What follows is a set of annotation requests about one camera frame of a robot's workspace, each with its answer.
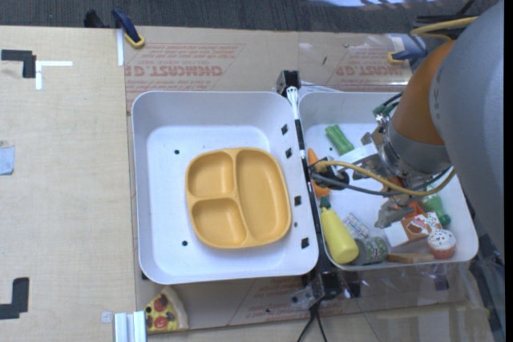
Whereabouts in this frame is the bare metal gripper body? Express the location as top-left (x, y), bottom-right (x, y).
top-left (360, 129), bottom-right (436, 213)

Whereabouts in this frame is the white and orange carton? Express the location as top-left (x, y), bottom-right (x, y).
top-left (383, 211), bottom-right (443, 248)

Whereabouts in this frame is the white plastic tray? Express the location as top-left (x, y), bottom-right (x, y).
top-left (131, 90), bottom-right (321, 286)
top-left (298, 91), bottom-right (480, 273)

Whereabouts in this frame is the clear printed packet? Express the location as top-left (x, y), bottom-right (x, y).
top-left (341, 212), bottom-right (372, 239)

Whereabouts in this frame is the green plastic bottle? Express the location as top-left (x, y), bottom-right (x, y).
top-left (420, 191), bottom-right (452, 228)

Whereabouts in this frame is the green printed can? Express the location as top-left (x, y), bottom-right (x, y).
top-left (351, 235), bottom-right (390, 267)

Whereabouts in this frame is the brown toy bread slice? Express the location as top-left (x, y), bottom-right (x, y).
top-left (386, 251), bottom-right (436, 264)

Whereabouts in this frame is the toy cupcake with sprinkles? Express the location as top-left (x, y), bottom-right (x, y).
top-left (426, 228), bottom-right (458, 260)

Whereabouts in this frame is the yellow mustard bottle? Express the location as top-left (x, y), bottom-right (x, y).
top-left (318, 206), bottom-right (360, 265)

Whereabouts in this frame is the green toy celery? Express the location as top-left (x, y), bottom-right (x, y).
top-left (324, 124), bottom-right (356, 157)

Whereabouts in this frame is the orange toy carrot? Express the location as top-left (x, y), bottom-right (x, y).
top-left (306, 147), bottom-right (332, 198)

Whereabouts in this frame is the thin black and white rod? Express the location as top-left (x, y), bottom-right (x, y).
top-left (286, 86), bottom-right (321, 213)

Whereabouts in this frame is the yellow divided plate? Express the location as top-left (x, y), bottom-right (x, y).
top-left (184, 147), bottom-right (293, 251)

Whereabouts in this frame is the brown cardboard board red print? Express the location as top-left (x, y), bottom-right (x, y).
top-left (123, 26), bottom-right (484, 330)

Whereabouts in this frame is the toy pizza slice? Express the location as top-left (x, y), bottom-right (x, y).
top-left (143, 285), bottom-right (190, 334)

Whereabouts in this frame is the black block with thin wires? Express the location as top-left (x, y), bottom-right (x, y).
top-left (289, 271), bottom-right (350, 310)
top-left (275, 69), bottom-right (302, 96)

